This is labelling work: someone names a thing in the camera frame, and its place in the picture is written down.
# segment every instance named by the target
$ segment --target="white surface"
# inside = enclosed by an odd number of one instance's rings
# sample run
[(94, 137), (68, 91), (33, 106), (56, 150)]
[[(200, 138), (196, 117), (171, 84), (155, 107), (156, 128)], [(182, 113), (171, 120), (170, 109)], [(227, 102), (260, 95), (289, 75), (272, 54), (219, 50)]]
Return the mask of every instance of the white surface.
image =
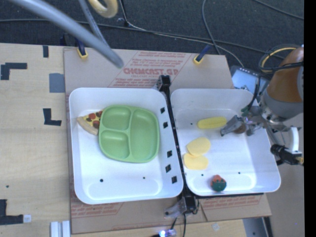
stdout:
[[(87, 133), (76, 118), (110, 105), (130, 105), (156, 114), (160, 128), (158, 155), (148, 163), (129, 163), (107, 158), (98, 136)], [(164, 96), (154, 89), (78, 88), (69, 97), (74, 181), (77, 197), (99, 204), (176, 197), (183, 188), (180, 164)]]
[[(171, 95), (171, 103), (179, 139), (181, 155), (186, 145), (198, 137), (211, 142), (204, 154), (209, 164), (206, 170), (189, 170), (184, 166), (189, 189), (199, 196), (254, 194), (274, 192), (280, 186), (280, 175), (265, 129), (252, 136), (229, 133), (221, 136), (220, 128), (199, 129), (200, 119), (225, 116), (229, 121), (252, 99), (252, 94), (240, 89), (178, 89)], [(214, 175), (227, 181), (222, 192), (211, 189)]]

